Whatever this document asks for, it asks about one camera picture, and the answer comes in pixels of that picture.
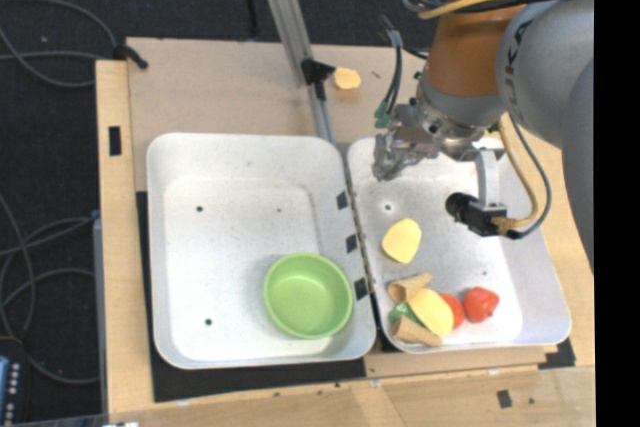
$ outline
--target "black connector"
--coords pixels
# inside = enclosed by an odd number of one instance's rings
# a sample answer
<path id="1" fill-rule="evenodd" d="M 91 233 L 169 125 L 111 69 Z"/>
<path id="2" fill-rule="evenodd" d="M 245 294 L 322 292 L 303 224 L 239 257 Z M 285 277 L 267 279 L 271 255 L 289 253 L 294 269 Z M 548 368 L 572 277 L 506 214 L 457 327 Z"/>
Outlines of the black connector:
<path id="1" fill-rule="evenodd" d="M 507 209 L 502 207 L 482 210 L 477 198 L 461 192 L 449 196 L 445 208 L 456 221 L 467 225 L 471 231 L 482 237 L 499 235 L 498 227 L 492 221 L 496 217 L 507 215 Z"/>

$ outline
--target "black clamp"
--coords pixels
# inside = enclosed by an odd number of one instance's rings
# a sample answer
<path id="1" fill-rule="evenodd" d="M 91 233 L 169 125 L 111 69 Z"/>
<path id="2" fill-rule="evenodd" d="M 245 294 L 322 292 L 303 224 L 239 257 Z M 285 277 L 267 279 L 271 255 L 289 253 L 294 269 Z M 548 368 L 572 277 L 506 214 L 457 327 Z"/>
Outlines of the black clamp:
<path id="1" fill-rule="evenodd" d="M 316 98 L 322 102 L 326 102 L 327 95 L 324 90 L 324 81 L 336 71 L 333 66 L 319 63 L 313 59 L 305 59 L 302 61 L 302 73 L 307 82 L 307 86 L 313 85 L 316 91 Z"/>
<path id="2" fill-rule="evenodd" d="M 113 47 L 113 58 L 118 61 L 131 59 L 141 70 L 146 70 L 149 67 L 149 63 L 140 57 L 140 54 L 128 45 L 116 45 Z"/>

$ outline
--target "toy tomato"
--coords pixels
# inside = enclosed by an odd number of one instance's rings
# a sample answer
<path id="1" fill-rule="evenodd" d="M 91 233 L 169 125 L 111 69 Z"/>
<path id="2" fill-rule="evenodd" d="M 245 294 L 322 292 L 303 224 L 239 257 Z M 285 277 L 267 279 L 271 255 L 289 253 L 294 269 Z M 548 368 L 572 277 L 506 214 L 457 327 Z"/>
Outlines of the toy tomato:
<path id="1" fill-rule="evenodd" d="M 482 322 L 495 311 L 500 298 L 495 292 L 483 287 L 473 287 L 464 296 L 463 306 L 471 322 Z"/>
<path id="2" fill-rule="evenodd" d="M 440 294 L 453 312 L 453 329 L 464 322 L 464 308 L 460 300 L 451 294 Z"/>

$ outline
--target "black floor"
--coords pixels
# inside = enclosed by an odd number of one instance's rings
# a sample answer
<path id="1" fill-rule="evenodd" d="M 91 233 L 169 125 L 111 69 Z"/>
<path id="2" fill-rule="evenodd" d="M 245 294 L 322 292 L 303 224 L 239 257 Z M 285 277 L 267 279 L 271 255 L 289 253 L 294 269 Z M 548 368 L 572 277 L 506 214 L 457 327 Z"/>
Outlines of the black floor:
<path id="1" fill-rule="evenodd" d="M 110 27 L 119 42 L 128 36 L 246 39 L 253 36 L 245 0 L 64 0 L 88 9 Z M 386 14 L 408 46 L 429 45 L 433 23 L 416 19 L 400 0 L 302 0 L 314 43 L 385 45 L 377 17 Z M 255 0 L 257 39 L 277 34 L 265 0 Z M 0 0 L 0 28 L 19 52 L 75 50 L 109 56 L 105 32 L 81 14 L 40 2 Z M 0 43 L 0 54 L 7 54 Z M 90 61 L 30 60 L 61 81 L 93 78 Z M 86 218 L 99 209 L 95 95 L 91 86 L 54 87 L 25 71 L 15 59 L 0 60 L 0 194 L 12 209 L 22 237 L 49 223 Z M 46 234 L 52 234 L 60 227 Z M 18 236 L 0 210 L 0 252 Z M 34 275 L 64 268 L 92 270 L 91 229 L 85 224 L 53 242 L 30 248 Z M 4 254 L 0 264 L 9 258 Z M 28 278 L 22 253 L 12 258 L 2 298 Z M 30 356 L 57 376 L 90 378 L 98 370 L 95 292 L 83 274 L 39 281 L 32 321 L 24 292 L 6 311 L 9 326 L 24 339 Z M 6 328 L 0 333 L 7 333 Z M 97 384 L 65 384 L 32 370 L 27 420 L 100 412 Z"/>

